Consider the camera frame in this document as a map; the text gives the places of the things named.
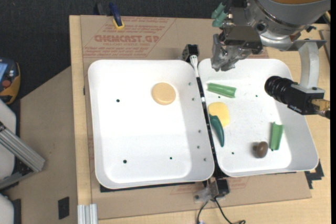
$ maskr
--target white tray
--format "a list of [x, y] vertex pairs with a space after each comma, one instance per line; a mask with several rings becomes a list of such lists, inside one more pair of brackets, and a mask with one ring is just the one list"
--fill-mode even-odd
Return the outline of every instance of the white tray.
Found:
[[[213, 136], [221, 170], [228, 176], [239, 177], [314, 169], [318, 155], [306, 118], [264, 90], [271, 76], [292, 79], [288, 67], [276, 59], [245, 59], [235, 66], [229, 71], [216, 72], [211, 68], [210, 59], [198, 65], [207, 105], [223, 102], [229, 110], [230, 124], [224, 128], [224, 147]], [[207, 91], [210, 82], [237, 88], [235, 98]], [[268, 150], [264, 158], [256, 158], [253, 145], [261, 141], [270, 145], [273, 122], [284, 126], [280, 148]]]
[[[88, 71], [94, 164], [110, 189], [203, 181], [214, 171], [194, 70], [180, 60], [98, 60]], [[154, 85], [176, 99], [156, 103]]]

